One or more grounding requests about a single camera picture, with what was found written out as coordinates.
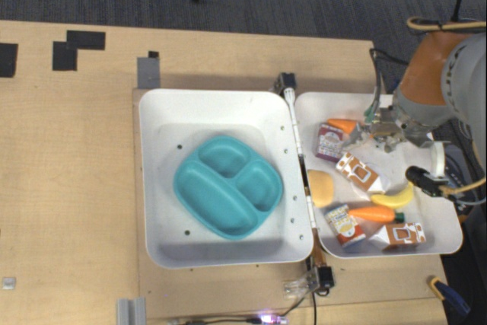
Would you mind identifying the yellow banana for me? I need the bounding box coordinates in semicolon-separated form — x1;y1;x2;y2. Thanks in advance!
369;182;415;211

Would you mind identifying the blue divided plate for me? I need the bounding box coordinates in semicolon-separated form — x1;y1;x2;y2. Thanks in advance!
172;135;285;241

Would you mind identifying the white plastic tray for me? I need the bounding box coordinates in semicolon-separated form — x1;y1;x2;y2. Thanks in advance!
294;91;464;260
138;88;315;270

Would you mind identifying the small orange carrot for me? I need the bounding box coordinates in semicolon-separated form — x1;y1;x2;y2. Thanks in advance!
326;118;361;135

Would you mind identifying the red and yellow carton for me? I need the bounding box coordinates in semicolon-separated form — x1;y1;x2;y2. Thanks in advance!
323;203;368;249

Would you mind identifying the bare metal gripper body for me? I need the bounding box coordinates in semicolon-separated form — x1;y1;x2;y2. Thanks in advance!
370;106;434;149

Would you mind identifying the thin black and white rod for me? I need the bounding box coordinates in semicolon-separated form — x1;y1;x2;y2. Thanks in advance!
282;87;317;230

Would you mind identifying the brown and white carton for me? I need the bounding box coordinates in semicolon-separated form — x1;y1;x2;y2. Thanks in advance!
335;151;391;195
368;221;427;252

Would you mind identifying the black block with thin wires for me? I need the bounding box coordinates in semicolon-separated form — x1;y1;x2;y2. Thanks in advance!
275;72;298;94
307;265;337;297

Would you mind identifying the orange carrot with green top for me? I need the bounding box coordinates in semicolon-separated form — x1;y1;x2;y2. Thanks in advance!
347;206;406;225

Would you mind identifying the purple carton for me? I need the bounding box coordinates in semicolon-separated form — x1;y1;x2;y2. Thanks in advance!
314;123;345;164

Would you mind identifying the black cylinder on white bracket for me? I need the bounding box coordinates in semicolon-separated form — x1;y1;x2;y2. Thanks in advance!
405;140;452;199

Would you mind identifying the yellow bread roll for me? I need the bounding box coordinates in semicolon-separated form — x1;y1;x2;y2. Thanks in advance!
307;168;336;209

